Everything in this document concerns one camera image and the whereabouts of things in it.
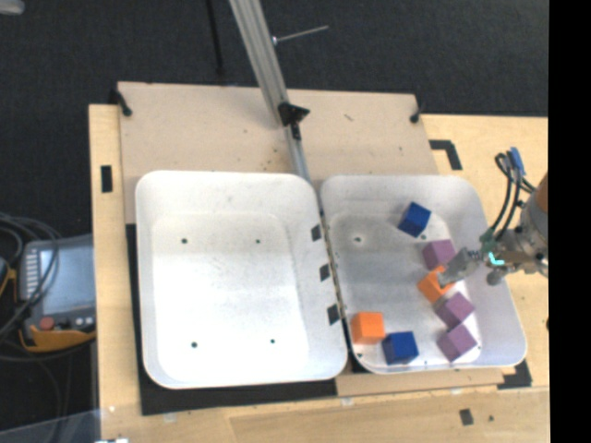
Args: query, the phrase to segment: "block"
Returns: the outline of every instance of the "block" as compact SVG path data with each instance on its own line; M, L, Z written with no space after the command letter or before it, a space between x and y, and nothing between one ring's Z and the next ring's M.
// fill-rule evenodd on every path
M398 223L398 229L417 238L427 227L431 211L425 207L411 202L403 213L403 218Z
M474 312L472 302L460 292L455 293L452 298L435 308L435 313L447 325L448 329L457 327L472 312Z
M437 280L437 274L444 272L445 266L439 264L434 270L430 271L423 279L421 279L416 287L419 291L427 297L427 299L435 304L447 291L449 291L455 282L450 282L445 287L441 288L439 281Z
M476 340L464 324L448 331L437 340L437 345L451 363L476 346Z
M448 261L455 256L455 248L452 240L431 241L423 248L423 258L427 269L433 270L439 264L447 265Z
M418 356L415 335L412 331L390 333L381 342L381 348L389 365L406 364Z
M355 344L377 344L386 337L381 312L359 312L351 320L351 339Z

